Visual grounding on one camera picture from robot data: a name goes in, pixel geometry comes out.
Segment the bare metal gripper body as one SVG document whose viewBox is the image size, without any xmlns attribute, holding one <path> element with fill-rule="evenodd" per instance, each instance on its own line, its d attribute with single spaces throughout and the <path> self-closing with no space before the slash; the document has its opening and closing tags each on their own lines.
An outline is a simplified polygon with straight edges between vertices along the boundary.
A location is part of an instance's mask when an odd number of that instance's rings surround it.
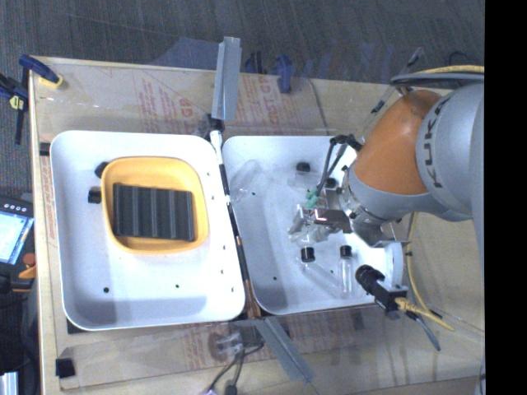
<svg viewBox="0 0 527 395">
<path fill-rule="evenodd" d="M 332 232 L 355 232 L 364 237 L 373 230 L 373 219 L 345 188 L 324 188 L 315 203 L 315 224 Z"/>
</svg>

